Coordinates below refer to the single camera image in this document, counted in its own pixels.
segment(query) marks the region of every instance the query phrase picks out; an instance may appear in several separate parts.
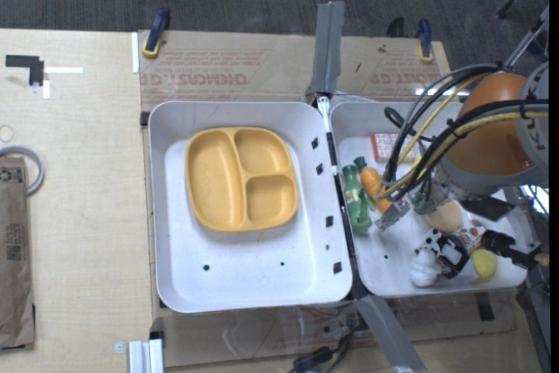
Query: black bracket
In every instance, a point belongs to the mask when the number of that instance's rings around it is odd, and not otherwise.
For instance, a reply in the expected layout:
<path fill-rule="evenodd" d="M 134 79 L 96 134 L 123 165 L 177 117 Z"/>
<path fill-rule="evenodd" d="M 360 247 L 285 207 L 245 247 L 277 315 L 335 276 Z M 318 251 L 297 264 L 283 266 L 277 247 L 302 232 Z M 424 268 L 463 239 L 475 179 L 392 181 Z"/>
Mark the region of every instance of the black bracket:
<path fill-rule="evenodd" d="M 29 68 L 29 85 L 37 83 L 43 85 L 45 78 L 45 62 L 40 61 L 38 56 L 6 55 L 6 67 Z"/>
<path fill-rule="evenodd" d="M 140 112 L 140 126 L 147 126 L 149 123 L 149 115 L 151 113 L 147 111 Z"/>

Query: black plastic piece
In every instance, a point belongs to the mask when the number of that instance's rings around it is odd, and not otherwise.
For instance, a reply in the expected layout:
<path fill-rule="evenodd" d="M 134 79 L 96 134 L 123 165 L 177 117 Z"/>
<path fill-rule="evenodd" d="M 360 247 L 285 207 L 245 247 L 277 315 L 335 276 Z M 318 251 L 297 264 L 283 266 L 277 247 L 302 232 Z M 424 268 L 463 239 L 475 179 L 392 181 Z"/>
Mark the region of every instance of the black plastic piece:
<path fill-rule="evenodd" d="M 335 150 L 334 150 L 334 136 L 331 132 L 326 133 L 326 138 L 328 140 L 328 152 L 330 153 L 330 162 L 333 166 L 337 166 L 338 161 L 335 157 Z"/>
<path fill-rule="evenodd" d="M 494 321 L 495 314 L 491 306 L 491 298 L 486 292 L 476 293 L 475 300 L 478 302 L 478 310 L 480 311 L 480 319 L 482 321 Z"/>
<path fill-rule="evenodd" d="M 494 222 L 504 217 L 515 207 L 515 205 L 501 201 L 496 197 L 482 197 L 475 200 L 464 199 L 460 201 L 460 205 L 470 213 Z"/>
<path fill-rule="evenodd" d="M 343 197 L 342 181 L 338 173 L 334 174 L 334 184 L 336 194 L 338 196 L 338 204 L 341 208 L 344 209 L 344 212 L 342 213 L 343 231 L 345 233 L 346 244 L 348 246 L 349 267 L 351 268 L 351 273 L 353 274 L 353 283 L 351 285 L 349 298 L 359 300 L 369 295 L 369 290 L 363 284 L 361 276 L 359 275 L 359 268 L 357 267 L 357 256 L 355 255 L 355 244 L 353 242 L 353 234 L 351 232 L 351 223 L 349 222 L 349 215 L 347 211 L 345 211 L 345 199 Z"/>
<path fill-rule="evenodd" d="M 29 68 L 29 85 L 34 83 L 43 85 L 45 78 L 45 62 L 39 60 L 38 56 L 6 55 L 6 67 Z"/>
<path fill-rule="evenodd" d="M 140 126 L 147 126 L 150 112 L 140 112 Z"/>
<path fill-rule="evenodd" d="M 542 251 L 541 245 L 536 245 L 530 250 L 523 250 L 516 246 L 513 237 L 493 230 L 485 231 L 481 237 L 481 246 L 501 257 L 510 258 L 513 264 L 524 269 L 532 269 L 538 266 L 539 263 L 535 260 L 535 255 Z"/>
<path fill-rule="evenodd" d="M 163 341 L 165 339 L 164 333 L 162 331 L 151 331 L 149 333 L 149 340 L 153 341 L 154 339 L 161 339 Z"/>
<path fill-rule="evenodd" d="M 447 279 L 451 279 L 456 277 L 459 273 L 462 272 L 462 269 L 464 269 L 464 266 L 466 265 L 470 257 L 468 256 L 468 252 L 466 251 L 465 247 L 462 245 L 461 241 L 455 238 L 453 235 L 449 237 L 440 235 L 440 237 L 438 238 L 438 244 L 441 250 L 447 239 L 454 243 L 454 249 L 456 249 L 462 255 L 459 262 L 456 263 L 455 265 L 445 256 L 438 257 L 438 260 L 447 267 L 446 272 L 443 272 L 443 275 Z"/>

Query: white tray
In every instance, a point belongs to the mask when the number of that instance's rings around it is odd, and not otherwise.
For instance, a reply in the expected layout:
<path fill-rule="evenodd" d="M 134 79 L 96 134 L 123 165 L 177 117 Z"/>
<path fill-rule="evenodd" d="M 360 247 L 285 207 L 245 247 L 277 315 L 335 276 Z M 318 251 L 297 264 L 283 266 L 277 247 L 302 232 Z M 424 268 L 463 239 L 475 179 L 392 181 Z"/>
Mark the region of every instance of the white tray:
<path fill-rule="evenodd" d="M 184 181 L 185 148 L 197 132 L 226 126 L 268 128 L 285 141 L 300 195 L 286 224 L 230 233 L 197 222 Z M 157 289 L 168 307 L 198 313 L 347 296 L 353 278 L 318 111 L 298 102 L 171 101 L 152 111 L 148 130 Z"/>
<path fill-rule="evenodd" d="M 370 135 L 374 133 L 397 133 L 398 129 L 384 117 L 384 108 L 393 107 L 402 116 L 407 114 L 410 103 L 373 103 L 345 102 L 332 108 L 330 122 L 334 134 L 336 154 L 340 171 L 346 164 L 353 163 L 363 155 L 369 166 L 384 172 L 384 164 L 375 162 Z M 451 103 L 427 128 L 427 135 L 437 135 L 445 127 L 448 118 L 456 118 L 461 105 Z M 402 164 L 398 177 L 407 171 L 410 165 Z M 371 212 L 373 220 L 380 217 L 378 211 Z M 503 231 L 516 238 L 519 244 L 524 236 L 511 224 L 511 216 L 505 216 L 498 222 L 488 221 L 471 215 L 487 229 Z M 453 279 L 439 275 L 431 287 L 416 287 L 410 280 L 411 262 L 415 258 L 414 249 L 430 229 L 424 218 L 409 211 L 394 225 L 380 232 L 374 225 L 365 233 L 354 233 L 355 254 L 359 274 L 363 284 L 373 294 L 384 297 L 406 295 L 438 294 L 468 291 L 476 289 L 495 289 L 517 287 L 526 278 L 526 270 L 512 264 L 510 259 L 497 258 L 497 271 L 491 280 L 472 284 L 476 278 L 472 262 L 468 261 L 464 270 Z"/>

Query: bottle cap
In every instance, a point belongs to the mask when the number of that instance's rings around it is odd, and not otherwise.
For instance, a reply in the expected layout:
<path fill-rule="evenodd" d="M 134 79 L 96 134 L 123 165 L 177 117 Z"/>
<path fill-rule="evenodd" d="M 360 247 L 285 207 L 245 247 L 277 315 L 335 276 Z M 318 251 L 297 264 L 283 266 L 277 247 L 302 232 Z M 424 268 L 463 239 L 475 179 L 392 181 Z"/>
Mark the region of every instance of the bottle cap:
<path fill-rule="evenodd" d="M 357 173 L 357 168 L 355 167 L 355 165 L 346 165 L 345 167 L 342 168 L 342 173 L 344 176 L 350 175 L 350 174 L 356 174 Z"/>
<path fill-rule="evenodd" d="M 363 157 L 362 155 L 357 157 L 353 162 L 355 165 L 357 165 L 357 168 L 359 169 L 363 169 L 367 166 L 367 163 L 365 162 L 365 157 Z"/>

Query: yellow cable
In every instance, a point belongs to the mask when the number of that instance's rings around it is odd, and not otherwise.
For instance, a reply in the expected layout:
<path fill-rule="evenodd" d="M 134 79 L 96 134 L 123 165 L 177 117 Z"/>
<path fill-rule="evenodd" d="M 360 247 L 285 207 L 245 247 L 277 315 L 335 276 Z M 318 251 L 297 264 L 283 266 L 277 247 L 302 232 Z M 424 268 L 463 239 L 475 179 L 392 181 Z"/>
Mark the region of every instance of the yellow cable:
<path fill-rule="evenodd" d="M 425 123 L 421 126 L 421 128 L 418 130 L 418 132 L 413 137 L 413 139 L 411 139 L 410 143 L 408 143 L 408 146 L 405 147 L 404 152 L 398 158 L 397 166 L 400 165 L 404 161 L 404 158 L 411 151 L 411 149 L 413 148 L 413 145 L 415 145 L 418 142 L 418 140 L 423 135 L 423 132 L 427 129 L 427 127 L 431 124 L 431 122 L 435 119 L 435 117 L 443 109 L 443 107 L 445 107 L 448 103 L 450 103 L 451 100 L 458 94 L 458 92 L 463 91 L 466 87 L 470 86 L 473 82 L 477 81 L 479 78 L 481 78 L 483 76 L 486 76 L 486 75 L 487 75 L 487 73 L 481 73 L 479 75 L 476 75 L 476 76 L 466 80 L 460 86 L 456 87 L 456 89 L 440 105 L 438 105 L 438 107 L 432 112 L 432 114 L 429 115 L 429 117 L 427 118 Z"/>
<path fill-rule="evenodd" d="M 531 112 L 526 112 L 525 116 L 528 117 L 528 118 L 548 118 L 549 117 L 549 112 L 548 111 L 531 111 Z M 518 118 L 522 118 L 520 112 L 506 112 L 506 113 L 502 113 L 502 114 L 495 114 L 495 115 L 490 115 L 488 117 L 479 118 L 477 120 L 469 121 L 469 122 L 463 124 L 462 126 L 460 126 L 459 128 L 456 128 L 454 130 L 454 134 L 448 135 L 445 138 L 445 140 L 440 143 L 439 148 L 437 148 L 437 150 L 431 155 L 431 157 L 427 161 L 426 165 L 429 165 L 429 163 L 431 161 L 436 160 L 446 150 L 446 148 L 448 148 L 454 141 L 459 139 L 460 136 L 462 136 L 463 134 L 466 134 L 468 132 L 472 132 L 473 130 L 475 130 L 477 128 L 481 128 L 482 126 L 485 126 L 487 124 L 496 123 L 498 121 L 513 120 L 513 119 L 518 119 Z M 421 161 L 421 159 L 422 159 L 422 157 L 420 157 L 417 160 L 417 162 L 414 164 L 414 167 Z M 398 189 L 400 189 L 402 186 L 404 186 L 405 183 L 413 177 L 415 171 L 416 171 L 416 169 L 414 169 L 414 168 L 410 169 L 404 176 L 402 176 L 394 184 L 392 184 L 389 188 L 387 188 L 382 195 L 381 194 L 375 195 L 375 199 L 378 200 L 378 199 L 384 199 L 384 198 L 389 197 L 392 193 L 396 192 Z M 426 170 L 423 169 L 423 171 L 418 176 L 418 179 L 420 179 L 421 176 L 424 176 L 425 173 L 426 173 Z M 377 193 L 380 193 L 381 188 L 382 188 L 382 185 L 379 185 L 379 187 L 377 189 Z"/>

